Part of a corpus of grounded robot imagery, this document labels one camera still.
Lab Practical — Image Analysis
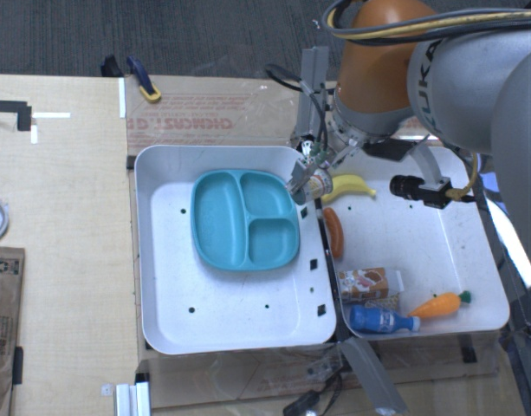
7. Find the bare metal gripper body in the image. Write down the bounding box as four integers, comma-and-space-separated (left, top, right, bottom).
301, 120, 379, 171

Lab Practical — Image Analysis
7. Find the yellow banana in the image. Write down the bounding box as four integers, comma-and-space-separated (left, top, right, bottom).
321, 173, 378, 205

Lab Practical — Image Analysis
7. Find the orange sausage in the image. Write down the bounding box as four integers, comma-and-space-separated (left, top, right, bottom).
322, 206, 346, 260

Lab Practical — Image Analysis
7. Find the blue divided plate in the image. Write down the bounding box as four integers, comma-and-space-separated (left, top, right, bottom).
190, 169, 301, 273

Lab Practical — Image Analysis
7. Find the brown and white carton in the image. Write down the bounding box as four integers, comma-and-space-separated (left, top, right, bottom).
336, 267, 405, 303

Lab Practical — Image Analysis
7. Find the white plastic tray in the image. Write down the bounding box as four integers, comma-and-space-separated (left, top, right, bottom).
317, 143, 511, 342
133, 145, 339, 356

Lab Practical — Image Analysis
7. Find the brown cardboard board, red print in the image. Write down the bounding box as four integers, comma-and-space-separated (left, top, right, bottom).
124, 75, 508, 409

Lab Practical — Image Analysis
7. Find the beige patterned packet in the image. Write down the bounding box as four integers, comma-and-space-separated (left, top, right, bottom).
363, 294, 401, 315

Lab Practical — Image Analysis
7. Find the blue bottle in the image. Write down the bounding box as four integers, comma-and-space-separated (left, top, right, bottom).
348, 304, 422, 335

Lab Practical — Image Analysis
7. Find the orange carrot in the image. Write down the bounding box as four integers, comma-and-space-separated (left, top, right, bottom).
406, 289, 472, 320

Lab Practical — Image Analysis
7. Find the brown paper envelope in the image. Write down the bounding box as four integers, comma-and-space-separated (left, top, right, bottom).
0, 245, 26, 416

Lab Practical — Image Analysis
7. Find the black cylinder on white bracket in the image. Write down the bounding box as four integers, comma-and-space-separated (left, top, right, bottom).
389, 139, 454, 211

